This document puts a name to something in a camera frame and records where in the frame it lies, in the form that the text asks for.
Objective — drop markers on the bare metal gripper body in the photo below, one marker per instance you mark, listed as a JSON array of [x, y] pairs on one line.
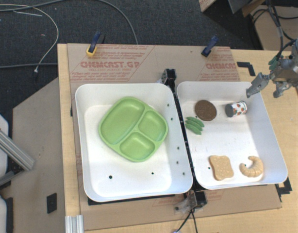
[[287, 72]]

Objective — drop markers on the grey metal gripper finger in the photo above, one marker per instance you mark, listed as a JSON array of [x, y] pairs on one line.
[[258, 84], [280, 88]]

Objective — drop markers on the small can with strawberry print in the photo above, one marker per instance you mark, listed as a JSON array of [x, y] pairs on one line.
[[237, 108]]

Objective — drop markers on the brown round biscuit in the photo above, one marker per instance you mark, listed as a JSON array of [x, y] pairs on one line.
[[205, 110]]

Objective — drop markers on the white plastic tray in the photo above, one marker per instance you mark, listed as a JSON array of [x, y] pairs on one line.
[[231, 139], [129, 181]]

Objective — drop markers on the green pea pods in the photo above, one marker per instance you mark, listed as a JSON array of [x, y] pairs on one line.
[[194, 125]]

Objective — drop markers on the beige croissant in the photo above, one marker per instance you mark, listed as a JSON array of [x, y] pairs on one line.
[[254, 170]]

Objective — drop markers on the beige slice of bread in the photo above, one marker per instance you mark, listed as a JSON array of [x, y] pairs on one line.
[[221, 167]]

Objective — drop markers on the thin black rod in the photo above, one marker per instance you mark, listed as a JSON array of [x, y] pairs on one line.
[[185, 139]]

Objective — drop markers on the brown cardboard board red print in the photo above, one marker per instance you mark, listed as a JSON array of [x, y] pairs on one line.
[[149, 64]]

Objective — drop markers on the green divided plate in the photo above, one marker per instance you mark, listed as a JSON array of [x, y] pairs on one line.
[[124, 122]]

